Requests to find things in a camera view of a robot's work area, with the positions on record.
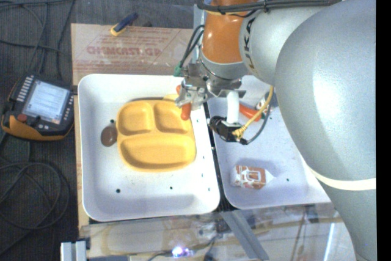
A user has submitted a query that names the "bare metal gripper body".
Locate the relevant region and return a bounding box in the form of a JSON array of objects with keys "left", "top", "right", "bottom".
[{"left": 180, "top": 62, "right": 247, "bottom": 100}]

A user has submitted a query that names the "orange sausage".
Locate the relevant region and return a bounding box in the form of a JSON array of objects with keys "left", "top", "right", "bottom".
[{"left": 175, "top": 84, "right": 192, "bottom": 122}]

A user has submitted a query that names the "orange carrot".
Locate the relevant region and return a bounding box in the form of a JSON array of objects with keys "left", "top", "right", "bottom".
[{"left": 238, "top": 103, "right": 263, "bottom": 123}]

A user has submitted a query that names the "yellow divided plate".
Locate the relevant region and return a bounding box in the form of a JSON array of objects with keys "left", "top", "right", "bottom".
[{"left": 115, "top": 99, "right": 197, "bottom": 173}]

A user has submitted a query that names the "white and orange can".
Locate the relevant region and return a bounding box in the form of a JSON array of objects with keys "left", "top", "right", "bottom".
[{"left": 255, "top": 94, "right": 276, "bottom": 116}]

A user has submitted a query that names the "brown cardboard board, red print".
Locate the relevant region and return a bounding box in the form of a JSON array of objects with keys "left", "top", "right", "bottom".
[{"left": 70, "top": 23, "right": 197, "bottom": 230}]

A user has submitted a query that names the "brown round biscuit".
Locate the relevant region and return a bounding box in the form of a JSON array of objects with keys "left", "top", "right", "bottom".
[{"left": 100, "top": 125, "right": 119, "bottom": 148}]

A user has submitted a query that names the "orange and white carton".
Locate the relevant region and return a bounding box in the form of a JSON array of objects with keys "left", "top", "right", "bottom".
[{"left": 230, "top": 164, "right": 279, "bottom": 190}]

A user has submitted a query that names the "white plastic tray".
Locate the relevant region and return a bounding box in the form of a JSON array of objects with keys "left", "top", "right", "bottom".
[
  {"left": 206, "top": 75, "right": 332, "bottom": 211},
  {"left": 77, "top": 73, "right": 221, "bottom": 222}
]

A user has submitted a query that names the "black cylinder on white bracket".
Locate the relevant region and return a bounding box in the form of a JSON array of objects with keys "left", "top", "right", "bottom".
[{"left": 208, "top": 90, "right": 245, "bottom": 144}]

